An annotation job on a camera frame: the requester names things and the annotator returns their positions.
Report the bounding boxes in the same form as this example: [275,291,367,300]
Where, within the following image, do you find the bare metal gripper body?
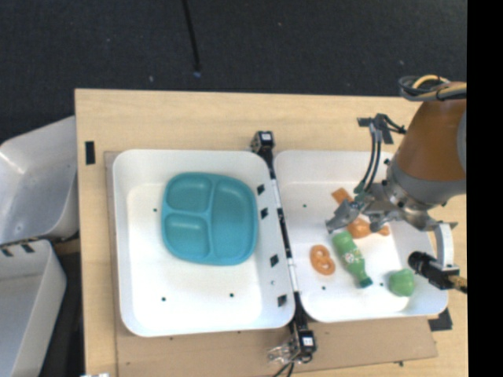
[352,182,459,233]

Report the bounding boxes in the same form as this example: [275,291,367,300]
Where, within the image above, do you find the orange croissant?
[347,217,391,240]

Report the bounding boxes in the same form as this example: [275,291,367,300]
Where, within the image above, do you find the orange flat wedge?
[330,187,354,206]

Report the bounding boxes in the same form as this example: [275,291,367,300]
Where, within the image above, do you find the green plastic bottle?
[331,229,374,289]

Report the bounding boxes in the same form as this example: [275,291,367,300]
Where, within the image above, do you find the orange pretzel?
[309,243,336,277]

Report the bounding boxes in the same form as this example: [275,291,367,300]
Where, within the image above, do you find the thin black and white rod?
[260,147,308,331]

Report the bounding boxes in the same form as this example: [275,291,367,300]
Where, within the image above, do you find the green bell pepper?
[388,268,416,298]

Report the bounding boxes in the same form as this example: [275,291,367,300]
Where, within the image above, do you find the white plastic tray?
[273,149,450,324]
[112,148,297,338]

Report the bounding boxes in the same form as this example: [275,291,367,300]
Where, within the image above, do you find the blue divided plate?
[160,171,260,267]

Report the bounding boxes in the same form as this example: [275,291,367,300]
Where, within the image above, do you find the black cylinder on white bracket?
[407,221,461,291]

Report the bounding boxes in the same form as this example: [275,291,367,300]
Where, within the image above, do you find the black block with thin wires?
[251,130,276,152]
[289,327,316,353]

